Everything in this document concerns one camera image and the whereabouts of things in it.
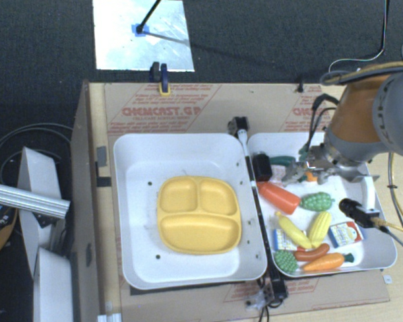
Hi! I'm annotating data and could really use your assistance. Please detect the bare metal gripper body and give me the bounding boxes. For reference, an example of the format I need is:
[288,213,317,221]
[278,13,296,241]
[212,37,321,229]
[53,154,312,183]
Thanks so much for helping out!
[305,143,381,186]

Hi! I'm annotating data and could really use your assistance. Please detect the red and white packet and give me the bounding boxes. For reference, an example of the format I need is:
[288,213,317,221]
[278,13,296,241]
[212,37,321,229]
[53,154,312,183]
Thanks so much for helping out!
[270,164,288,184]

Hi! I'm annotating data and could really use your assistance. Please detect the green toy vegetable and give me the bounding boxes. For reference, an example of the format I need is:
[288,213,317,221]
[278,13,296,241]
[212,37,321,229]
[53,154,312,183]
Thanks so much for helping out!
[269,155,297,167]

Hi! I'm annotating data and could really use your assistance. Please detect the green grapes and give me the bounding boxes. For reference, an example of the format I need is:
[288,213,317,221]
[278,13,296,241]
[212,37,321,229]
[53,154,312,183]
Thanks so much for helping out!
[299,191,335,212]

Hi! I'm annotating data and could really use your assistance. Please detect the orange bottle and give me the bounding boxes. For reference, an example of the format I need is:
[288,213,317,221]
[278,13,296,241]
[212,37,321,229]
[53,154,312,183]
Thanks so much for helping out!
[257,179,302,217]

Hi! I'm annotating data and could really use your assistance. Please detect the thin black and white rod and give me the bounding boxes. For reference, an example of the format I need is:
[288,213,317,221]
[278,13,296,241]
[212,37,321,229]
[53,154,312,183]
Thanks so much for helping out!
[238,127,284,302]

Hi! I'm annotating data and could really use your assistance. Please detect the yellow corn cob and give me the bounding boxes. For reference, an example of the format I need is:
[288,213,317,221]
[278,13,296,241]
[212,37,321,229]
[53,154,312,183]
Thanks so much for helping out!
[306,210,334,249]

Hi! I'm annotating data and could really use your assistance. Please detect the yellow banana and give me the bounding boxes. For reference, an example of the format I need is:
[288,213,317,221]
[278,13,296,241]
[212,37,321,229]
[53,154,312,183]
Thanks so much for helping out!
[274,209,313,251]

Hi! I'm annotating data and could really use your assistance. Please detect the white carton blue red print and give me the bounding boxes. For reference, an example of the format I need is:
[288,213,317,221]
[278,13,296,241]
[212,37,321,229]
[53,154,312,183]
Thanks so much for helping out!
[327,220,365,249]

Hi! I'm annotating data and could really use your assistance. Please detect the blue and white packet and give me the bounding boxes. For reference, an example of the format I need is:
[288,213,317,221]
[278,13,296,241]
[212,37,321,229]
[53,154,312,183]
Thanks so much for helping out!
[272,227,306,253]

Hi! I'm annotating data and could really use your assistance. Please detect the brown sausage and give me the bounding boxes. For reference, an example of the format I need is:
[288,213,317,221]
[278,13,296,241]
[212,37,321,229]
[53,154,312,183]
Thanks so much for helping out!
[293,242,332,263]

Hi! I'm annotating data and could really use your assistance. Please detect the orange carrot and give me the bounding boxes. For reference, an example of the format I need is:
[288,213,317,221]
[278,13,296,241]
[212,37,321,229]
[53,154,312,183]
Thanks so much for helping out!
[302,251,355,273]

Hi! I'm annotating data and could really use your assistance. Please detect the green broccoli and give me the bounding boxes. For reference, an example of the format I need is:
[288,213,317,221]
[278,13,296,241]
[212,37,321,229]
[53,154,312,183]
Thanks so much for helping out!
[273,249,299,274]

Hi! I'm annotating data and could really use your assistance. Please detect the white plastic tray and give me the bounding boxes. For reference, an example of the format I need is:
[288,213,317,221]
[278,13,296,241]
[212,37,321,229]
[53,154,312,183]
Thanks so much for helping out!
[246,127,399,280]
[112,128,269,291]

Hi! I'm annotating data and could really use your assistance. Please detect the yellow divided plate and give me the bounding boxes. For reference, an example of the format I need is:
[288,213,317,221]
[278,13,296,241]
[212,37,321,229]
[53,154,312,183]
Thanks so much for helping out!
[154,174,243,257]

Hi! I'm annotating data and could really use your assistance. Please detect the brown cardboard board red print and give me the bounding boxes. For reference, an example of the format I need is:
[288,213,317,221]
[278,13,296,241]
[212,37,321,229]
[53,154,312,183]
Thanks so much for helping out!
[103,73,392,322]

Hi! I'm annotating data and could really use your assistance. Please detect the black cylinder on white bracket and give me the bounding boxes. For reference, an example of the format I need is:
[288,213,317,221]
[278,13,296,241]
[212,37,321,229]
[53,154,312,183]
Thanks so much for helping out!
[336,176,383,231]

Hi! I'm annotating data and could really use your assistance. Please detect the black block with thin wires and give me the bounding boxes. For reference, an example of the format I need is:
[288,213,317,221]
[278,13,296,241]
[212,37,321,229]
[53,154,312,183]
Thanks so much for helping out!
[244,278,290,311]
[228,115,251,136]

